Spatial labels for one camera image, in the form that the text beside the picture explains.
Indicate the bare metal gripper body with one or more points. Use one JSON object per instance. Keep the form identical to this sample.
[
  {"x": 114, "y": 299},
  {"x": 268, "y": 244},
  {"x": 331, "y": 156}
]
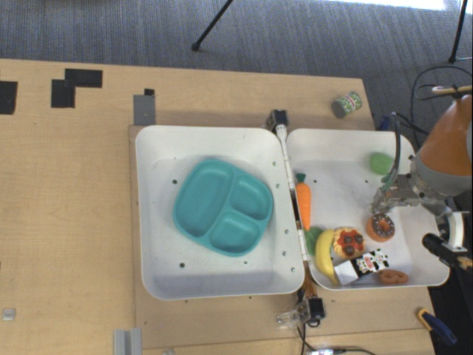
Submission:
[{"x": 403, "y": 194}]

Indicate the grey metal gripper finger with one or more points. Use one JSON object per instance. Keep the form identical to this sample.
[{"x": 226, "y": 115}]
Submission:
[
  {"x": 377, "y": 202},
  {"x": 388, "y": 202}
]

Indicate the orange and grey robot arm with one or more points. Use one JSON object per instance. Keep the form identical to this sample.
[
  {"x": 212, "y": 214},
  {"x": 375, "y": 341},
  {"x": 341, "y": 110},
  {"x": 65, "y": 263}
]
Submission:
[{"x": 449, "y": 142}]

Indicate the brown frosted doughnut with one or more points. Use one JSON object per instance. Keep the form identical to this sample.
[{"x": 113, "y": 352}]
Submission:
[{"x": 380, "y": 228}]

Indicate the white plastic tray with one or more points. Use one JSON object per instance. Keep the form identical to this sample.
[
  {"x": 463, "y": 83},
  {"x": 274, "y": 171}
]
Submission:
[
  {"x": 343, "y": 198},
  {"x": 162, "y": 235}
]

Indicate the light green round toy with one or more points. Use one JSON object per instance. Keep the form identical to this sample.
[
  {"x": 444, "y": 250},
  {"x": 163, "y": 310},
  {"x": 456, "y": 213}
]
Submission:
[{"x": 380, "y": 163}]

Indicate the toy pizza slice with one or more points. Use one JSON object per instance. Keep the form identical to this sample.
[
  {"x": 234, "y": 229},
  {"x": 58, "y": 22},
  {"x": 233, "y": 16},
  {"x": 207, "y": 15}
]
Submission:
[{"x": 347, "y": 240}]

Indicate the cow print carton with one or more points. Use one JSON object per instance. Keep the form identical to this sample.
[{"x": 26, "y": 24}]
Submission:
[{"x": 364, "y": 266}]

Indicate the orange carrot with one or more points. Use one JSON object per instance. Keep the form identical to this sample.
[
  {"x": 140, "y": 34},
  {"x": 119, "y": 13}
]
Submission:
[{"x": 304, "y": 202}]

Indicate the yellow banana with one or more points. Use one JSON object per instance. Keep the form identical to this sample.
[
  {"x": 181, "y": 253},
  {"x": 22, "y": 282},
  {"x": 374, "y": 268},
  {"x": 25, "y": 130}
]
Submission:
[{"x": 323, "y": 253}]

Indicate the brown pretzel biscuit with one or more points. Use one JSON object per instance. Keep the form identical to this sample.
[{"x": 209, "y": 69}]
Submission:
[{"x": 393, "y": 277}]

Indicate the green toy broccoli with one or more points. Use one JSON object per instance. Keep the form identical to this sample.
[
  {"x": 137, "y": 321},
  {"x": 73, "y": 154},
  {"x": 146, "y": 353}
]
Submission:
[{"x": 311, "y": 239}]

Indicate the thin black and white rod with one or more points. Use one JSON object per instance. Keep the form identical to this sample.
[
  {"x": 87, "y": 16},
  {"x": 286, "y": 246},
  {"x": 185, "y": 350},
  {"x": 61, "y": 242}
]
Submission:
[{"x": 287, "y": 168}]

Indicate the green small can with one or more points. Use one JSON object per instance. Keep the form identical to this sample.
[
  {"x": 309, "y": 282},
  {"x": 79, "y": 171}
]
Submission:
[{"x": 347, "y": 104}]

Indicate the teal divided plate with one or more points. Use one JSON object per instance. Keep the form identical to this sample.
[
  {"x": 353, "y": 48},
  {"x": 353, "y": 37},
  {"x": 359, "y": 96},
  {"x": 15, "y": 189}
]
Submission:
[{"x": 207, "y": 202}]

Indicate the black stand leg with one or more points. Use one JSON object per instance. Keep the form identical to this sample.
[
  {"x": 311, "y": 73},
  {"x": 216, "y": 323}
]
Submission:
[
  {"x": 221, "y": 13},
  {"x": 460, "y": 20}
]

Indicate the black cylinder on white bracket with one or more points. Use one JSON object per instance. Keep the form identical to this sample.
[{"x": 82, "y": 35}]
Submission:
[{"x": 441, "y": 248}]

